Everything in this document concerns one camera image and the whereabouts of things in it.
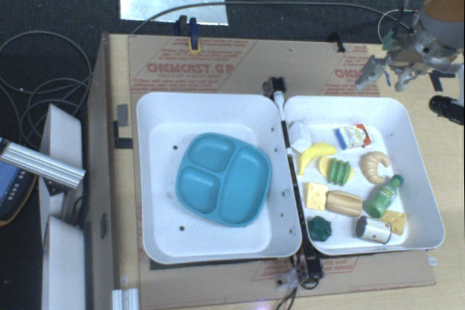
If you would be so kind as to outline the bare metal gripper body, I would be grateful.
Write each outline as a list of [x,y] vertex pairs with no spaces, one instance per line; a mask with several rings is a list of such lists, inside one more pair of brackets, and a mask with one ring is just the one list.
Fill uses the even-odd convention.
[[387,60],[388,66],[398,75],[424,75],[430,70],[451,74],[461,68],[456,62],[460,52],[427,36],[402,34],[391,45]]

